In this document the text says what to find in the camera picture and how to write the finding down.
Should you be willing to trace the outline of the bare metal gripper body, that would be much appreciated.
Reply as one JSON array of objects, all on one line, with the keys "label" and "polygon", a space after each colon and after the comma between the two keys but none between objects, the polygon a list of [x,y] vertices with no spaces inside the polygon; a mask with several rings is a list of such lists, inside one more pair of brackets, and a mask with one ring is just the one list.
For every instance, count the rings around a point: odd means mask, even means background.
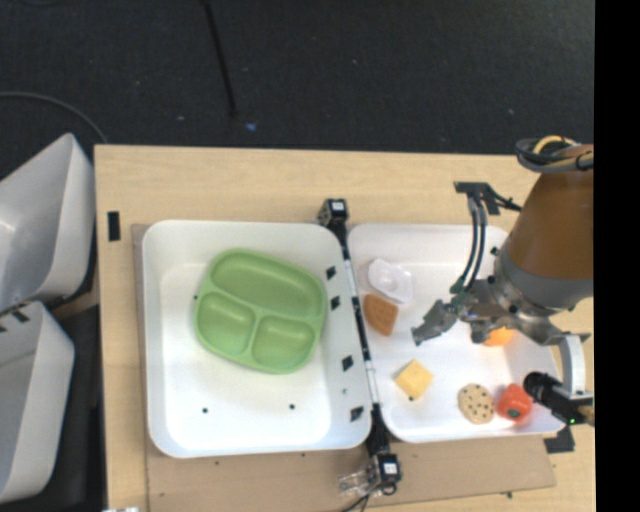
[{"label": "bare metal gripper body", "polygon": [[451,286],[451,303],[458,318],[471,324],[487,322],[524,334],[540,346],[554,346],[571,335],[553,324],[552,317],[575,308],[583,300],[581,279],[540,276],[490,276],[468,285]]}]

